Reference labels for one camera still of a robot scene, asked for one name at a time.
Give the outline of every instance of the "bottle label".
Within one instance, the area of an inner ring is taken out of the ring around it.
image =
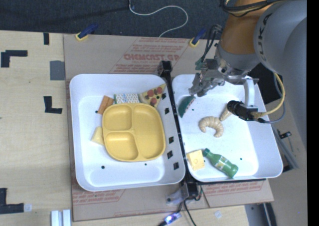
[[[219,161],[215,164],[215,167],[218,168],[219,170],[223,170],[227,162],[228,160],[225,157],[221,156]]]

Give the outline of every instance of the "tray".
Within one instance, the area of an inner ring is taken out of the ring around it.
[[[172,88],[177,108],[181,100],[189,96],[188,89],[192,86],[194,77],[195,75],[187,74],[173,79]],[[178,115],[185,153],[208,148],[239,167],[237,174],[231,179],[214,168],[206,158],[205,167],[196,171],[187,162],[189,172],[198,181],[255,180],[274,178],[281,174],[282,159],[270,124],[247,122],[231,115],[222,121],[224,133],[218,138],[214,137],[215,129],[207,127],[206,133],[203,133],[198,126],[203,117],[219,117],[229,101],[244,101],[244,98],[243,85],[226,82],[224,86],[209,90],[205,96],[195,96],[183,117]],[[255,85],[255,105],[259,111],[266,110],[258,85]]]
[[[161,156],[150,161],[118,161],[104,146],[90,141],[95,128],[102,126],[102,115],[96,111],[104,95],[142,93],[164,83],[162,78],[151,74],[80,74],[72,78],[75,173],[82,188],[93,192],[118,190],[175,184],[183,179],[185,165],[167,87],[157,106],[165,135],[165,150]]]
[[[165,150],[160,114],[148,104],[109,106],[103,113],[102,128],[106,150],[116,160],[154,160]]]

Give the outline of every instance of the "white cable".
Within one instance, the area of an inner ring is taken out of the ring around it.
[[[172,28],[172,29],[169,29],[169,30],[163,32],[159,37],[162,37],[162,35],[165,34],[165,33],[167,33],[167,32],[170,32],[170,31],[173,31],[173,30],[176,30],[176,29],[179,29],[179,28],[185,26],[185,25],[187,24],[187,22],[188,22],[188,14],[187,14],[187,12],[186,12],[182,7],[176,6],[176,5],[168,5],[168,6],[165,6],[165,7],[163,7],[163,8],[160,8],[160,9],[154,11],[154,12],[151,12],[151,13],[137,13],[137,12],[135,12],[135,11],[132,9],[132,7],[131,7],[131,0],[129,0],[129,8],[130,8],[130,11],[131,11],[132,13],[134,13],[134,14],[136,14],[136,15],[139,15],[139,16],[150,16],[150,15],[153,15],[153,14],[155,14],[155,13],[157,13],[157,12],[159,12],[160,10],[165,9],[165,8],[178,8],[178,9],[182,10],[182,11],[185,13],[185,15],[186,15],[186,21],[184,22],[184,24],[182,24],[182,25],[180,25],[180,26],[178,26],[178,27],[175,27],[175,28]]]

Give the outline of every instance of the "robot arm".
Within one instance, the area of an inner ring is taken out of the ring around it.
[[[237,0],[228,6],[229,1],[221,0],[230,16],[215,57],[202,61],[190,94],[203,96],[227,81],[244,84],[246,96],[251,95],[247,74],[261,62],[283,77],[287,100],[306,146],[307,0]],[[258,120],[266,114],[246,102],[231,101],[228,109],[244,120]]]

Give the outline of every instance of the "toy cheese slice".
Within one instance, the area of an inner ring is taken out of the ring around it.
[[[166,84],[162,84],[156,88],[149,89],[141,94],[139,94],[139,100],[141,103],[149,104],[155,108],[157,108],[160,103],[163,91],[166,87]]]

